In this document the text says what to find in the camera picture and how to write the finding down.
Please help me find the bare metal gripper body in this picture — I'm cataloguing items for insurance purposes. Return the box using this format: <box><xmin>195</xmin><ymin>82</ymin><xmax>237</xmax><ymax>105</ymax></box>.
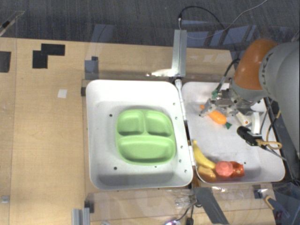
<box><xmin>214</xmin><ymin>89</ymin><xmax>258</xmax><ymax>116</ymax></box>

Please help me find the orange carrot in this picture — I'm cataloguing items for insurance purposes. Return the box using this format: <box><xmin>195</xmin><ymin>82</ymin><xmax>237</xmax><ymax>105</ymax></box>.
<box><xmin>200</xmin><ymin>105</ymin><xmax>233</xmax><ymax>129</ymax></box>

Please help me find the thin black and white rod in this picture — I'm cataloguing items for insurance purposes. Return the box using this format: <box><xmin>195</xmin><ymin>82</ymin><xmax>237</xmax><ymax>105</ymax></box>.
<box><xmin>175</xmin><ymin>78</ymin><xmax>195</xmax><ymax>166</ymax></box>

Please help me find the white plastic tray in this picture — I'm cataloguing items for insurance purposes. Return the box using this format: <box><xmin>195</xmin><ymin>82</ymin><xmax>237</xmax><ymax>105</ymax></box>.
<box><xmin>181</xmin><ymin>81</ymin><xmax>286</xmax><ymax>185</ymax></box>
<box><xmin>85</xmin><ymin>79</ymin><xmax>194</xmax><ymax>191</ymax></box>

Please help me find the yellow banana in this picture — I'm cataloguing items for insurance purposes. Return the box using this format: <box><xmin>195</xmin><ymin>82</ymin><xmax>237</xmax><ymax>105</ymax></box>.
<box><xmin>192</xmin><ymin>140</ymin><xmax>217</xmax><ymax>170</ymax></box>

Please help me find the pink doughnut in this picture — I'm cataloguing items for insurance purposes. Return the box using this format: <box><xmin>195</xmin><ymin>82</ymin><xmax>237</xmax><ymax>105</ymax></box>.
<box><xmin>215</xmin><ymin>161</ymin><xmax>233</xmax><ymax>179</ymax></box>

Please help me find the red can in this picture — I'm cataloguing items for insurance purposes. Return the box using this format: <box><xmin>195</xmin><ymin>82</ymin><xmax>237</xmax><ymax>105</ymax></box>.
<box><xmin>230</xmin><ymin>161</ymin><xmax>245</xmax><ymax>179</ymax></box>

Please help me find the orange bread slice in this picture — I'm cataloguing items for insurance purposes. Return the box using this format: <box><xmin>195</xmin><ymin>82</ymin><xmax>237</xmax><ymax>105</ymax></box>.
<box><xmin>197</xmin><ymin>165</ymin><xmax>217</xmax><ymax>183</ymax></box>

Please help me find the green divided plate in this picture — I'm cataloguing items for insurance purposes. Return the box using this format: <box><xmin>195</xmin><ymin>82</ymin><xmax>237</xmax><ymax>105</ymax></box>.
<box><xmin>115</xmin><ymin>109</ymin><xmax>177</xmax><ymax>166</ymax></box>

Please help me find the black cylinder on white bracket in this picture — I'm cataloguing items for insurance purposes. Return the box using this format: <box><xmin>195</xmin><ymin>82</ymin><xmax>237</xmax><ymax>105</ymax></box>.
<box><xmin>235</xmin><ymin>112</ymin><xmax>265</xmax><ymax>147</ymax></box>

